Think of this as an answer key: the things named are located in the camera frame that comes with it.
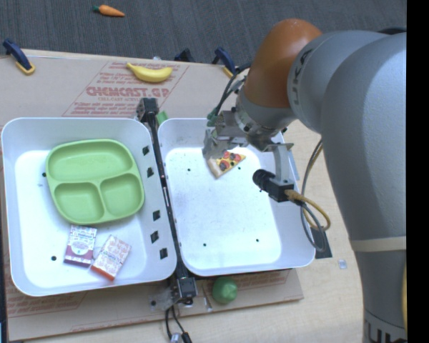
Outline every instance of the orange carrot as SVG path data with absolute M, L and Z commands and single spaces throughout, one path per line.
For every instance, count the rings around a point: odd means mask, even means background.
M 118 9 L 112 8 L 108 5 L 100 5 L 100 6 L 94 6 L 92 8 L 94 11 L 98 11 L 100 14 L 107 15 L 107 16 L 125 16 L 122 11 L 119 11 Z

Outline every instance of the white container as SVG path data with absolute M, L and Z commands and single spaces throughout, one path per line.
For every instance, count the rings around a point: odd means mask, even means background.
M 215 179 L 202 156 L 206 128 L 206 119 L 169 119 L 159 128 L 187 268 L 199 276 L 214 276 L 308 265 L 315 249 L 305 235 L 300 208 L 272 200 L 252 181 L 258 169 L 275 172 L 273 154 L 252 146 L 237 148 L 233 151 L 246 155 L 245 160 Z M 284 142 L 281 134 L 274 140 Z M 289 155 L 295 181 L 291 151 Z
M 97 228 L 94 256 L 110 234 L 132 245 L 113 282 L 85 267 L 63 263 L 70 223 L 58 213 L 43 175 L 52 148 L 83 139 L 123 143 L 143 181 L 144 205 L 136 214 L 93 225 Z M 151 136 L 143 124 L 133 119 L 20 118 L 3 128 L 1 144 L 11 277 L 23 293 L 45 296 L 155 282 L 174 272 L 174 242 Z M 149 168 L 154 173 L 150 177 Z

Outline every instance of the toy pizza slice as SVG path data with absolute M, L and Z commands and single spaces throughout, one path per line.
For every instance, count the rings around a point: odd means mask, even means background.
M 218 159 L 209 159 L 207 163 L 213 175 L 219 178 L 229 170 L 234 169 L 245 157 L 246 156 L 242 154 L 225 151 L 222 157 Z

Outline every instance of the yellow banana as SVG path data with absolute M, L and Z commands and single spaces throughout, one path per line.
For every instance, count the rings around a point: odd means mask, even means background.
M 147 67 L 132 65 L 130 62 L 127 63 L 126 66 L 132 70 L 138 79 L 151 83 L 159 83 L 161 81 L 167 80 L 173 72 L 171 67 L 163 67 L 162 69 L 148 69 Z

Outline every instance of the green round object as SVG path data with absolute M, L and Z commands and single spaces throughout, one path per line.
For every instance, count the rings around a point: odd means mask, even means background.
M 220 304 L 228 304 L 237 298 L 237 284 L 231 277 L 219 277 L 213 284 L 213 299 Z

